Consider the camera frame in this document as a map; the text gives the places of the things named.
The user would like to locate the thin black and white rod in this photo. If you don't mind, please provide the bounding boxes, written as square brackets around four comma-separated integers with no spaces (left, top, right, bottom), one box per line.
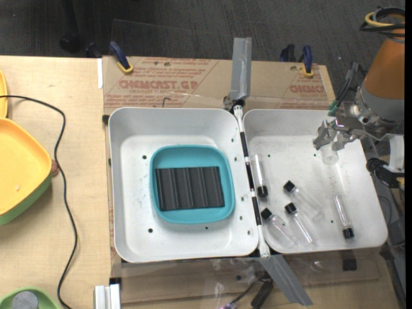
[232,105,271,259]

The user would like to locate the blue plate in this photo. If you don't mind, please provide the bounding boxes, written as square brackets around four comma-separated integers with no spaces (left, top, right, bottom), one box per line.
[149,144,236,225]

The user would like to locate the clear bottle with black cap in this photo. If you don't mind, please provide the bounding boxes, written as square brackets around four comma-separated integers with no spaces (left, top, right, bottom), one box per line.
[250,154,270,199]
[260,207,296,248]
[283,180,323,218]
[333,194,356,240]
[284,202,314,245]

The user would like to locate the green plate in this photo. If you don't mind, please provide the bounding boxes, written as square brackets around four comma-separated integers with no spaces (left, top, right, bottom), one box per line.
[0,171,53,227]
[0,286,62,309]

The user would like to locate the white plastic tray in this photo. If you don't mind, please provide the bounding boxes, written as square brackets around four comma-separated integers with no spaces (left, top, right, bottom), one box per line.
[108,107,260,264]
[241,109,389,255]

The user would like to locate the black office chair base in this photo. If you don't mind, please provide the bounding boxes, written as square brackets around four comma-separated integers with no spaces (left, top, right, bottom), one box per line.
[0,0,143,53]

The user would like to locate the yellow plate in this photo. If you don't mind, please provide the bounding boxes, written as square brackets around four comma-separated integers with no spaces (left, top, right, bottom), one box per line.
[0,117,53,217]

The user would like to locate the grey can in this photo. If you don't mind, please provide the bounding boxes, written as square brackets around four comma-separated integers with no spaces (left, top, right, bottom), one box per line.
[12,290,40,309]

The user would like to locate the brown cardboard board red print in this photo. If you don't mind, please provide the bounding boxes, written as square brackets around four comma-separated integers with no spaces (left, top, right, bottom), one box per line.
[102,55,381,304]

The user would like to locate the black block with thin wires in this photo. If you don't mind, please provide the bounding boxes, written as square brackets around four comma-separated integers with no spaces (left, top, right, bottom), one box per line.
[250,279,275,309]

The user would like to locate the black cylinder on white bracket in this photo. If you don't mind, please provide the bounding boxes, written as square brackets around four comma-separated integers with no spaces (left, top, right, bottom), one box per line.
[366,135,406,189]

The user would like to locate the clear plastic bottle without cap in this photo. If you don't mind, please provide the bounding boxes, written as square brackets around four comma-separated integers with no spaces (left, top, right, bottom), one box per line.
[320,142,340,167]

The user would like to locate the black ribbed insert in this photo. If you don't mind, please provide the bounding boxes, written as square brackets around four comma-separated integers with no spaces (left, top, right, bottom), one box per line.
[154,166,226,212]

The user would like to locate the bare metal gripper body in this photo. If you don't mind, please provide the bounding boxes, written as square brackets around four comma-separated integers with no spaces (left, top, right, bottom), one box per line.
[334,101,404,141]

